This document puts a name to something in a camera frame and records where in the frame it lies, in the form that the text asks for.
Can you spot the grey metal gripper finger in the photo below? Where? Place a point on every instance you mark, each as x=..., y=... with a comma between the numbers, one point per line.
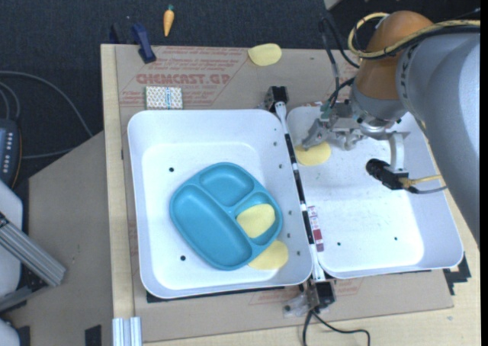
x=313, y=135
x=350, y=141

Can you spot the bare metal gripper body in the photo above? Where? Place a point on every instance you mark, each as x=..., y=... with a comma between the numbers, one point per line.
x=345, y=119

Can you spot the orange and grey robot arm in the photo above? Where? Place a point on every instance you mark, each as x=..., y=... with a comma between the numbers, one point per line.
x=438, y=81

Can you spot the yellow potato chip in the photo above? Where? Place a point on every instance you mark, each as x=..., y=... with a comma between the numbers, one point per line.
x=265, y=54
x=256, y=219
x=272, y=258
x=314, y=157

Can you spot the thin black and white rod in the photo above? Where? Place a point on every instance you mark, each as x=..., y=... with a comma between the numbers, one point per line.
x=298, y=180

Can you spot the white plastic tray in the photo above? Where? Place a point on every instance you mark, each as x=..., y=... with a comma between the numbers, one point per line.
x=213, y=138
x=366, y=218

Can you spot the brown cardboard board, red print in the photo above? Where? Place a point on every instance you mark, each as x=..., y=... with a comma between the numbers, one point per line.
x=213, y=81

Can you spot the blue divided plate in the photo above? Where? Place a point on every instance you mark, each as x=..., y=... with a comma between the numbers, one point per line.
x=202, y=215

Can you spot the white patterned flat packet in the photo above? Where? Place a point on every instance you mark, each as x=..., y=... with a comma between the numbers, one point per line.
x=164, y=97

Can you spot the orange toy carrot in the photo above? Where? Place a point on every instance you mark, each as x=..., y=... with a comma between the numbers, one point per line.
x=168, y=21

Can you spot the black cylinder on white bracket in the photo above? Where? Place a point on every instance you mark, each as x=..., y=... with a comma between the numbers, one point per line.
x=385, y=173

